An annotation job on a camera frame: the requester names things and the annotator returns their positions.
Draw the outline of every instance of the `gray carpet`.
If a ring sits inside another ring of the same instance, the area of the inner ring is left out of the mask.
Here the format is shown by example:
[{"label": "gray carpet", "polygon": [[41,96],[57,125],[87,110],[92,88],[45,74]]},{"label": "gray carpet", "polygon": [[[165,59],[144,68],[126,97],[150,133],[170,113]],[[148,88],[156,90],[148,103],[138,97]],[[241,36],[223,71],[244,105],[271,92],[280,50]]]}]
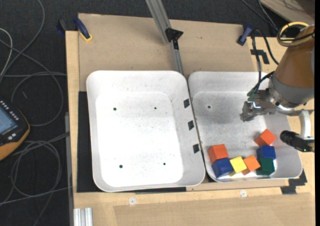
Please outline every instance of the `gray carpet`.
[{"label": "gray carpet", "polygon": [[[65,41],[58,34],[56,24],[64,19],[68,29],[74,30],[73,18],[77,13],[95,13],[151,17],[145,0],[40,0],[45,9],[43,29],[35,42],[25,53],[44,64],[49,70],[66,73]],[[170,19],[204,21],[216,23],[240,24],[244,27],[252,24],[266,36],[277,33],[258,6],[258,0],[163,0]],[[279,28],[286,22],[268,11],[274,24]],[[42,21],[41,7],[36,0],[0,0],[0,28],[8,31],[13,39],[13,46],[22,50],[37,33]],[[0,39],[9,43],[4,32]],[[0,69],[7,60],[9,50],[0,44]],[[20,56],[8,69],[7,75],[33,74],[43,71],[39,65],[26,57]],[[22,78],[5,77],[0,82],[0,96],[11,99],[28,120],[41,127],[32,127],[28,140],[50,140],[65,132],[65,113],[68,111],[67,82],[65,76],[57,76],[61,85],[64,103],[61,101],[58,86],[51,77],[33,77],[26,80],[15,91]],[[62,176],[56,189],[67,187],[65,141],[54,143],[60,158]],[[11,168],[18,156],[11,156],[0,161],[0,202],[10,193]],[[50,190],[57,174],[57,160],[45,148],[38,148],[27,154],[20,165],[16,185],[29,194],[39,194]],[[24,198],[13,191],[8,201]],[[55,192],[49,195],[32,197],[0,205],[0,225],[68,225],[68,192]]]}]

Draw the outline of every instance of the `wooden cube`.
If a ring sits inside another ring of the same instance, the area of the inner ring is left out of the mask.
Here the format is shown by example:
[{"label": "wooden cube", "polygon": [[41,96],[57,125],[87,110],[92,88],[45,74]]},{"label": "wooden cube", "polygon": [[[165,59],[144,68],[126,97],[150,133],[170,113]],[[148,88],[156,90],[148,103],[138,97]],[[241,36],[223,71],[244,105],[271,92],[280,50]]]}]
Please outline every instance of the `wooden cube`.
[{"label": "wooden cube", "polygon": [[254,155],[250,155],[248,157],[246,157],[244,160],[245,165],[247,166],[247,169],[245,169],[244,171],[242,171],[242,173],[244,175],[257,170],[258,168],[261,167],[261,165],[259,164],[258,160],[256,159],[256,157]]},{"label": "wooden cube", "polygon": [[230,163],[233,167],[233,171],[229,173],[230,176],[247,169],[247,166],[241,156],[230,159]]},{"label": "wooden cube", "polygon": [[211,163],[214,163],[218,159],[228,158],[228,152],[224,144],[214,145],[208,150]]},{"label": "wooden cube", "polygon": [[229,158],[218,159],[211,165],[211,167],[217,178],[228,175],[233,171]]},{"label": "wooden cube", "polygon": [[256,144],[258,144],[258,146],[271,145],[276,140],[276,138],[277,137],[274,136],[274,134],[272,132],[270,132],[268,129],[266,129],[254,141]]},{"label": "wooden cube", "polygon": [[259,158],[260,168],[256,170],[257,175],[270,175],[275,171],[274,160],[272,158]]},{"label": "wooden cube", "polygon": [[273,146],[262,145],[260,148],[256,150],[257,158],[276,158],[276,149]]}]

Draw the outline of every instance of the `plastic tray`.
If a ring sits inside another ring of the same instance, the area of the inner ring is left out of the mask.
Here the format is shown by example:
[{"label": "plastic tray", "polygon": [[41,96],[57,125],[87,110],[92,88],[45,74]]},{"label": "plastic tray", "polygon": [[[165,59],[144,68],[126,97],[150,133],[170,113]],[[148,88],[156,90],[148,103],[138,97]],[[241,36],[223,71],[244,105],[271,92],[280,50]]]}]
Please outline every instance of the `plastic tray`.
[{"label": "plastic tray", "polygon": [[101,190],[202,182],[205,166],[180,73],[95,71],[86,86],[93,179]]},{"label": "plastic tray", "polygon": [[[298,151],[279,139],[283,130],[290,130],[287,116],[276,113],[257,116],[249,122],[240,119],[244,101],[248,98],[247,93],[257,81],[256,72],[194,72],[188,79],[206,171],[215,181],[296,178],[302,172]],[[267,86],[268,81],[265,80],[260,89]],[[276,152],[273,174],[259,176],[253,171],[247,175],[240,172],[233,176],[215,176],[208,155],[208,149],[212,145],[225,144],[229,158],[245,158],[252,154],[257,156],[258,145],[254,139],[266,128],[277,136],[272,144]]]}]

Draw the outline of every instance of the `handheld device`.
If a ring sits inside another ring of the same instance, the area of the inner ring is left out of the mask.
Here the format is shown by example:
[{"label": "handheld device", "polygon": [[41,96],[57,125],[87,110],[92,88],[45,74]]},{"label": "handheld device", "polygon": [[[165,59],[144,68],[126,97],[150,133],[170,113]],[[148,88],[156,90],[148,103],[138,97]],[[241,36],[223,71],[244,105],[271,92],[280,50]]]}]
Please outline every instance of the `handheld device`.
[{"label": "handheld device", "polygon": [[29,132],[30,125],[22,112],[0,97],[0,160],[18,148]]}]

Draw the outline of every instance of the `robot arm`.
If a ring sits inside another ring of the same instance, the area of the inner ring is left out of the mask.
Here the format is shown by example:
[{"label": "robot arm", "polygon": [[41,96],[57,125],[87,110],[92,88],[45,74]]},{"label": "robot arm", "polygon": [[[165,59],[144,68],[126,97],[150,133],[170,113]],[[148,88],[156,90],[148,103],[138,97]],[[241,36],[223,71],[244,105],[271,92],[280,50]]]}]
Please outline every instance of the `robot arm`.
[{"label": "robot arm", "polygon": [[310,137],[308,129],[313,110],[295,108],[315,97],[315,26],[304,27],[291,43],[280,38],[282,32],[283,29],[277,37],[278,42],[288,48],[277,69],[261,79],[269,79],[268,88],[253,88],[248,93],[240,118],[246,122],[258,115],[276,112],[299,116],[302,133],[285,131],[280,138],[300,151],[314,151],[314,138]]}]

